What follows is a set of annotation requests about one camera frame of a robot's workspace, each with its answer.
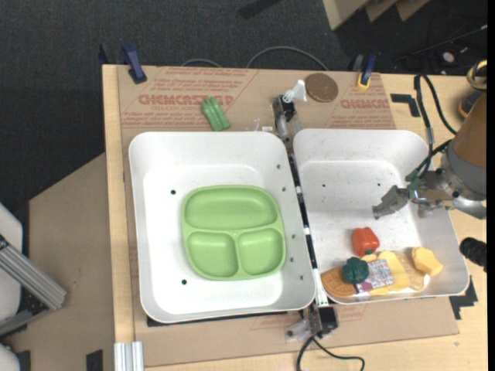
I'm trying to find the green asparagus bunch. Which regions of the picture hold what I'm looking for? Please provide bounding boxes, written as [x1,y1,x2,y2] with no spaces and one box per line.
[200,95,233,132]

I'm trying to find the thin black and white rod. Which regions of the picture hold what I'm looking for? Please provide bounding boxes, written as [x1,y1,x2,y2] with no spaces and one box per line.
[285,79,323,307]

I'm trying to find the brown cardboard board red print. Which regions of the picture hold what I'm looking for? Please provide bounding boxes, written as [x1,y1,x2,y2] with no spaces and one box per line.
[115,65,461,367]

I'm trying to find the green divided plate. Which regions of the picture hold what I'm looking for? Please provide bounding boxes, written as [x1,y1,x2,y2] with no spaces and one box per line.
[179,184,288,282]

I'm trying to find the yellow toy food chunk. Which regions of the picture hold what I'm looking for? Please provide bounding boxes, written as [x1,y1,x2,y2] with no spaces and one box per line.
[410,246,445,278]

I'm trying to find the orange waffle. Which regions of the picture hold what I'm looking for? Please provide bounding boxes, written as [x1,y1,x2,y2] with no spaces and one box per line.
[319,265,359,300]

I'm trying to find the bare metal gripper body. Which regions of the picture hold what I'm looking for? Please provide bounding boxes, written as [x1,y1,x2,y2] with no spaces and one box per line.
[409,170,488,220]

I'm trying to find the black block with thin wires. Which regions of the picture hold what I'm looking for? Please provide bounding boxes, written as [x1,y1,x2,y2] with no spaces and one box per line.
[316,305,340,336]
[271,94,297,125]

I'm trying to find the brown round biscuit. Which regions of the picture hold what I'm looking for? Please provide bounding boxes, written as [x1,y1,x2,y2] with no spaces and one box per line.
[304,72,340,104]

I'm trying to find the pale translucent slice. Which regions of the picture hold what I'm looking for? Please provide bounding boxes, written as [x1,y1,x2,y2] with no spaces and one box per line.
[398,253,427,291]

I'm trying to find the dark green broccoli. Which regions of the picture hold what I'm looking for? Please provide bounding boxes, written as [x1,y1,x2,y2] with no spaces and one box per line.
[341,256,370,285]

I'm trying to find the white plastic tray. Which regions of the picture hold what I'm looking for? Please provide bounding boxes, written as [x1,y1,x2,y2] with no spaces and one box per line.
[292,128,471,306]
[128,130,318,325]

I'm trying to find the colourful printed packet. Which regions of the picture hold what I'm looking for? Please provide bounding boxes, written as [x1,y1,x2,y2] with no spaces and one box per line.
[354,258,396,294]

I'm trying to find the yellow cheese slice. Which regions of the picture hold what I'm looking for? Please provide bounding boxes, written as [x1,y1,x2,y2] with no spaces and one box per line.
[360,250,411,298]

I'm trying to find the orange bell pepper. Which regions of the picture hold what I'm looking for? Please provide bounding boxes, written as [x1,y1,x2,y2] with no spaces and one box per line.
[350,226,381,257]

